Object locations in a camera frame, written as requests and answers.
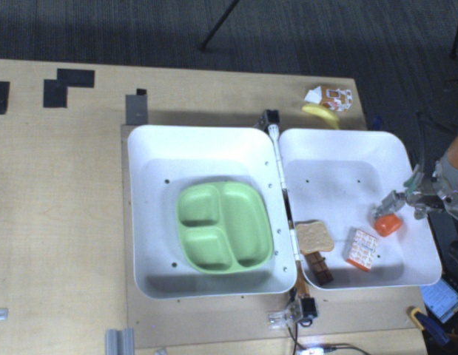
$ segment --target green divided tray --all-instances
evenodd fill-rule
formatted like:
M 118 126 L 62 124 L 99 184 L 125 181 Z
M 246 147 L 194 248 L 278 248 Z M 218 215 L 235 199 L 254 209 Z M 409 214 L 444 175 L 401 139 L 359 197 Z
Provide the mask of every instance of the green divided tray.
M 231 274 L 263 265 L 273 239 L 265 205 L 251 186 L 204 183 L 176 203 L 179 242 L 189 264 L 205 274 Z

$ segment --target table surface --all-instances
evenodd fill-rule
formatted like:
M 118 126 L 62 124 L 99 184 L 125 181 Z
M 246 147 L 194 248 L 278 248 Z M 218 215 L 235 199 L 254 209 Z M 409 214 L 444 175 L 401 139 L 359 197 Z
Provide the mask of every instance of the table surface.
M 56 79 L 58 68 L 95 70 L 95 87 L 69 88 L 67 109 L 45 109 L 43 80 Z M 355 83 L 346 78 L 0 60 L 0 81 L 10 82 L 8 111 L 0 115 L 0 308 L 9 309 L 0 321 L 0 354 L 102 354 L 105 331 L 127 327 L 125 95 L 147 89 L 151 124 L 253 126 L 264 109 L 279 109 L 282 128 L 325 128 L 300 108 L 309 89 L 331 84 L 352 89 L 354 96 L 340 116 L 341 128 L 366 127 Z M 312 289 L 323 315 L 300 332 L 302 343 L 426 354 L 422 334 L 406 314 L 410 306 L 424 309 L 418 287 Z M 246 297 L 246 314 L 264 316 L 265 298 Z M 220 298 L 218 312 L 233 310 L 230 299 Z M 203 302 L 195 306 L 204 308 Z M 176 313 L 170 311 L 173 319 Z M 225 341 L 172 346 L 169 354 L 292 351 L 283 331 L 260 340 L 247 337 L 242 319 L 224 325 L 231 331 L 220 337 Z M 185 343 L 219 338 L 217 327 L 207 330 Z

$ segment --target patterned box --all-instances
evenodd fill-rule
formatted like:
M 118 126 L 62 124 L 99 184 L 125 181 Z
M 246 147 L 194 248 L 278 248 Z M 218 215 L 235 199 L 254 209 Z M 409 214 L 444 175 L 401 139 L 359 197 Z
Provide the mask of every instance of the patterned box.
M 347 263 L 356 266 L 362 271 L 370 271 L 374 261 L 374 254 L 377 248 L 377 238 L 362 230 L 356 230 L 354 241 L 348 252 Z

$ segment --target dark floor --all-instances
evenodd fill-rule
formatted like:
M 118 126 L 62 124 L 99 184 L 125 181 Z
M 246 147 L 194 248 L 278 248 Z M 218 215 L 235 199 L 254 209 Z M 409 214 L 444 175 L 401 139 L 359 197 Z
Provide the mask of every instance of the dark floor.
M 458 87 L 443 90 L 458 0 L 242 0 L 199 52 L 229 2 L 0 0 L 0 58 L 355 78 L 368 125 L 380 116 L 413 163 L 417 110 L 458 130 Z M 452 137 L 428 126 L 428 172 Z M 439 242 L 454 230 L 434 218 Z

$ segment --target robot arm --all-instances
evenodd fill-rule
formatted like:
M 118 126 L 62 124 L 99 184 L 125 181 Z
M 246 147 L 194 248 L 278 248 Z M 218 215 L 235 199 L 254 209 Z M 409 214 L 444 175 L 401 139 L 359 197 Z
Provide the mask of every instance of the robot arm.
M 390 192 L 374 209 L 375 219 L 395 213 L 408 204 L 414 207 L 418 220 L 429 212 L 444 210 L 458 220 L 458 136 L 437 161 L 432 177 L 425 176 L 417 166 L 404 186 L 404 192 Z

